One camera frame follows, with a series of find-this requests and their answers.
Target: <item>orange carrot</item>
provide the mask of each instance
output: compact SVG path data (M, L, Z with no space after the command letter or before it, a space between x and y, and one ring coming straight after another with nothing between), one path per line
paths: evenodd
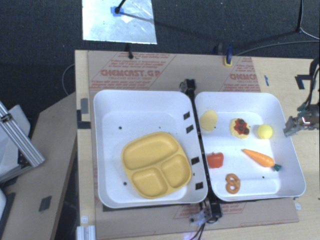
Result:
M277 172L281 168L270 156L249 149L243 149L243 152L263 167L273 167Z

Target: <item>yellow divided plate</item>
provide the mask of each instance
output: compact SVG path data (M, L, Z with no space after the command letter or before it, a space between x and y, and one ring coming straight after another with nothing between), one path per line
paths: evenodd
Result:
M121 162L131 184L144 198L168 195L191 179L191 166L169 133L159 131L137 138L124 146Z

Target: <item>red tomato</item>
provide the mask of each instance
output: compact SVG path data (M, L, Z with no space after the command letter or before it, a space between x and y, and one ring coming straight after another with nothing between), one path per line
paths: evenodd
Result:
M219 168L224 164L224 154L212 152L212 154L206 156L206 160L210 168Z

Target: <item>brown pretzel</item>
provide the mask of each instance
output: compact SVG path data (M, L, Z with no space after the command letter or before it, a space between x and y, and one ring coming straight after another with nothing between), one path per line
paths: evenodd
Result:
M226 177L225 180L227 184L225 185L226 191L228 191L230 194L235 194L239 191L240 189L240 179L238 178L237 175L234 173L229 173Z

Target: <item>toy food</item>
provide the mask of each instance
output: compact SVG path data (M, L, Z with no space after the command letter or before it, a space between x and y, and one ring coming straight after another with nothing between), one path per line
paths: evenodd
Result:
M192 175L183 148L171 134L163 131L129 142L122 149L121 162L134 189L147 199L182 188Z
M270 139L274 131L269 124L261 124L257 130L260 139Z
M240 138L246 139L250 133L250 126L241 118L235 118L231 120L230 132L232 135Z
M263 167L273 167L277 172L281 168L270 156L249 149L243 149L243 152Z
M206 160L210 168L219 168L224 164L224 154L212 152L212 154L206 156Z
M230 194L235 194L240 189L240 179L234 173L229 173L225 177L227 184L225 185L226 191Z
M200 127L208 132L211 132L215 128L217 120L217 113L214 110L208 110L200 117Z

